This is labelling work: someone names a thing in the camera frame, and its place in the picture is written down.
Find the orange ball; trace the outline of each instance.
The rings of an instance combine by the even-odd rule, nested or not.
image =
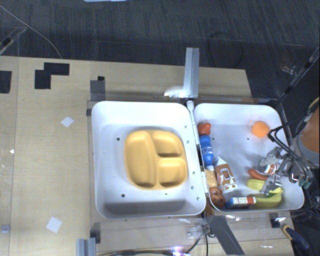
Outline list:
[[[262,121],[257,121],[252,126],[252,133],[259,138],[266,136],[269,133],[269,130],[269,126]]]

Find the wooden tabletop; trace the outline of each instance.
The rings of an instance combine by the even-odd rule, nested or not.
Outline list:
[[[70,64],[69,75],[52,75],[51,89],[35,89],[35,70],[43,70],[44,62]],[[13,182],[0,187],[0,223],[11,226],[9,234],[0,233],[0,255],[76,255],[77,239],[87,239],[91,228],[86,116],[90,80],[105,77],[107,94],[162,95],[170,87],[183,85],[184,67],[1,56],[0,70],[12,71],[11,92],[0,94],[0,135],[10,138],[0,144],[0,150],[14,148],[14,154],[0,158],[0,164],[6,161],[11,167],[6,169],[6,175],[0,176],[0,181],[4,176],[11,177],[13,170]],[[202,67],[199,94],[251,96],[244,70]],[[69,127],[61,124],[67,117],[74,120]],[[61,221],[57,233],[46,228],[51,217]],[[132,231],[135,238],[130,241],[130,234],[120,230],[118,224],[110,224],[114,228],[111,242],[115,250],[120,248],[116,248],[114,241],[130,247],[135,239],[142,241],[148,234]],[[236,236],[244,236],[240,245],[245,252],[292,255],[290,241],[279,228],[271,229],[265,221],[255,225],[233,227]],[[257,240],[245,239],[248,230]],[[153,239],[163,237],[155,234]],[[224,255],[217,239],[211,239],[209,255]],[[204,254],[203,243],[202,240],[192,255]]]

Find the water bottle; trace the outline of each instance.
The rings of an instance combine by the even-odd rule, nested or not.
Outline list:
[[[204,167],[210,171],[213,171],[214,151],[211,146],[211,138],[208,135],[202,135],[199,137],[199,140]]]

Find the dark floor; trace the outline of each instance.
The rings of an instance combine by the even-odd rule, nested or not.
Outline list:
[[[319,0],[0,0],[0,5],[48,38],[64,59],[184,65],[186,47],[196,47],[202,67],[245,69],[256,98],[278,99],[294,78],[281,69],[295,66],[298,72],[320,43]],[[3,8],[0,40],[27,27]],[[4,55],[59,58],[30,28]],[[319,60],[284,102],[289,121],[317,96]],[[317,234],[311,240],[314,255],[320,255],[319,225],[310,229],[314,220],[308,221],[296,228],[306,236]]]

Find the white diamond sticker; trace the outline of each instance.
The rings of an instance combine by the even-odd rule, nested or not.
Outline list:
[[[67,116],[60,123],[63,124],[65,127],[69,127],[74,121],[75,120],[73,120],[71,117]]]
[[[55,217],[51,217],[48,224],[46,225],[46,228],[54,233],[58,233],[58,230],[60,229],[61,224],[62,224],[62,221],[58,220]]]

